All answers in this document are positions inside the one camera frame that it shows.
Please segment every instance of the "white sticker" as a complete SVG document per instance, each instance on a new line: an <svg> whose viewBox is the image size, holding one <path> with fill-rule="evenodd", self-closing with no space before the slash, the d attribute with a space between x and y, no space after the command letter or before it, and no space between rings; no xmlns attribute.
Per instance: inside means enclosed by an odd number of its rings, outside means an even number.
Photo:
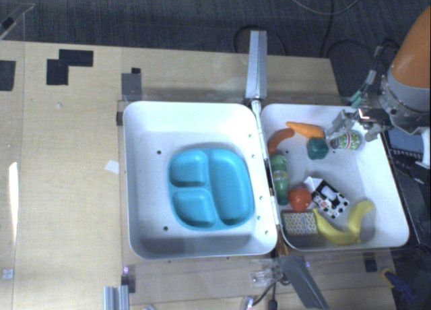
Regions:
<svg viewBox="0 0 431 310"><path fill-rule="evenodd" d="M3 279L13 279L13 269L3 270Z"/></svg>
<svg viewBox="0 0 431 310"><path fill-rule="evenodd" d="M115 160L109 160L108 164L105 166L105 170L110 171L116 175L120 173L120 164Z"/></svg>

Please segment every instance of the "toy banana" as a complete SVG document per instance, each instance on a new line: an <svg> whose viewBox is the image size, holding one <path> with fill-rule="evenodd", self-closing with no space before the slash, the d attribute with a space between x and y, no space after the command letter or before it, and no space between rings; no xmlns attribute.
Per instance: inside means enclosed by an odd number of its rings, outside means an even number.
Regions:
<svg viewBox="0 0 431 310"><path fill-rule="evenodd" d="M337 230L334 226L323 218L317 208L312 210L316 216L317 230L325 236L326 239L338 245L349 245L359 243L359 238L353 233Z"/></svg>
<svg viewBox="0 0 431 310"><path fill-rule="evenodd" d="M357 239L359 239L359 234L361 231L362 218L373 208L374 208L374 204L372 204L371 201L366 200L366 201L358 202L350 210L349 218L347 220L347 227L349 228L350 232L355 235Z"/></svg>

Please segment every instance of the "brown curved object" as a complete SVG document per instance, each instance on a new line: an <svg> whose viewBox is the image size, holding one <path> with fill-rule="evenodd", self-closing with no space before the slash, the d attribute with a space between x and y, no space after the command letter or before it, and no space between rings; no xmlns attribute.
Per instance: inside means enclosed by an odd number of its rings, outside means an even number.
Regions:
<svg viewBox="0 0 431 310"><path fill-rule="evenodd" d="M430 88L430 10L415 21L392 63L393 77L404 85Z"/></svg>
<svg viewBox="0 0 431 310"><path fill-rule="evenodd" d="M271 139L268 142L269 155L272 155L275 153L280 142L288 139L289 137L292 137L293 135L295 135L295 131L291 128L286 128L286 129L276 131L274 135L271 136Z"/></svg>

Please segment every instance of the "can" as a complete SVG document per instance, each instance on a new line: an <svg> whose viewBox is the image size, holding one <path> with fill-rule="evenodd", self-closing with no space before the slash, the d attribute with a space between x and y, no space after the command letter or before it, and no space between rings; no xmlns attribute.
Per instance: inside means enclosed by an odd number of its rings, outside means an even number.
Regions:
<svg viewBox="0 0 431 310"><path fill-rule="evenodd" d="M361 135L350 131L329 142L334 150L357 150L361 144Z"/></svg>

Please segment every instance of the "dark green object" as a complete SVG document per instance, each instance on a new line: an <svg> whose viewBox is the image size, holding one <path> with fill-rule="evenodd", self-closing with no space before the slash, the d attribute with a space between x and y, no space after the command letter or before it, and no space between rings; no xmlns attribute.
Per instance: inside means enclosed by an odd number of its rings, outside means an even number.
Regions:
<svg viewBox="0 0 431 310"><path fill-rule="evenodd" d="M307 154L311 160L323 159L329 152L326 141L321 137L312 137L307 143Z"/></svg>
<svg viewBox="0 0 431 310"><path fill-rule="evenodd" d="M271 163L272 179L274 181L275 194L279 205L287 205L289 176L286 170L286 158L281 155L272 156L269 159Z"/></svg>

